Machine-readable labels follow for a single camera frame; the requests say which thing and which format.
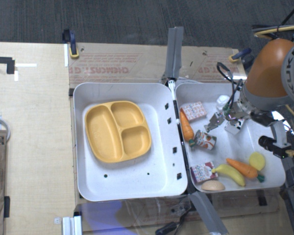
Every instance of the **yellow plate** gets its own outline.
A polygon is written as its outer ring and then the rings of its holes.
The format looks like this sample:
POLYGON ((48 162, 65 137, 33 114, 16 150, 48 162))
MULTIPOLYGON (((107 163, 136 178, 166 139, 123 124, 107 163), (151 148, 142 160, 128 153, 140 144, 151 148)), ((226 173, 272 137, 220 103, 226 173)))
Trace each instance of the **yellow plate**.
POLYGON ((137 158, 151 146, 145 116, 130 101, 113 101, 90 108, 85 115, 85 127, 94 155, 106 163, 137 158))

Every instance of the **toy carrot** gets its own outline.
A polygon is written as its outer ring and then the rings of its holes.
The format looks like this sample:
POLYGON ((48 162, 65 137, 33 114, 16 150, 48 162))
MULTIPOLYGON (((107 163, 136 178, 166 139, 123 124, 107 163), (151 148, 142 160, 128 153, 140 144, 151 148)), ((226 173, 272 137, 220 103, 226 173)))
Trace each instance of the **toy carrot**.
POLYGON ((247 178, 256 178, 258 176, 257 170, 249 164, 229 158, 226 161, 247 178))
POLYGON ((187 120, 187 118, 186 118, 183 111, 180 111, 180 121, 181 121, 183 137, 189 143, 190 147, 193 147, 195 145, 195 142, 193 140, 194 131, 191 128, 191 125, 188 122, 188 120, 187 120))

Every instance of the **light wood surface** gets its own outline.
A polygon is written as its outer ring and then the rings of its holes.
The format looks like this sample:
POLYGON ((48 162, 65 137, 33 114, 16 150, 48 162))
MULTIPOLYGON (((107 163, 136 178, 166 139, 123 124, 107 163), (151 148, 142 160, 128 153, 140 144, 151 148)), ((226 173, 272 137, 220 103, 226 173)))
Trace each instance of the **light wood surface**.
MULTIPOLYGON (((19 81, 0 64, 0 113, 10 126, 6 196, 10 217, 5 235, 60 235, 65 216, 73 216, 78 197, 74 185, 74 153, 69 71, 64 45, 0 43, 0 56, 16 63, 37 64, 18 68, 19 81)), ((293 234, 286 206, 278 196, 274 212, 223 217, 231 235, 293 234)), ((161 226, 85 234, 154 234, 161 226)), ((209 234, 201 220, 186 222, 181 235, 209 234)))

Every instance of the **toy banana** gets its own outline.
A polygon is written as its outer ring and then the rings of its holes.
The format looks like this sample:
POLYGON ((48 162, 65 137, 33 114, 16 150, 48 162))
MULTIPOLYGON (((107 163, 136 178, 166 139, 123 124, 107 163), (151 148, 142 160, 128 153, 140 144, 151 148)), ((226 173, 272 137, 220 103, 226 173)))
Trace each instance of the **toy banana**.
POLYGON ((227 164, 221 164, 217 168, 213 168, 211 170, 212 173, 223 173, 230 178, 232 178, 238 185, 245 186, 245 179, 244 176, 234 167, 227 165, 227 164))

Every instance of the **beige toy potato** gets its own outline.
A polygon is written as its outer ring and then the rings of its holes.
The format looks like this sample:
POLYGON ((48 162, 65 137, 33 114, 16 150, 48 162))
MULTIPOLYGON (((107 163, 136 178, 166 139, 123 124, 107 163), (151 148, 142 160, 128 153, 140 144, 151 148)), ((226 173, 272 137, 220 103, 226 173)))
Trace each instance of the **beige toy potato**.
POLYGON ((210 191, 214 191, 214 190, 224 190, 225 186, 223 183, 221 183, 218 180, 209 180, 204 182, 201 185, 201 189, 202 190, 210 190, 210 191))

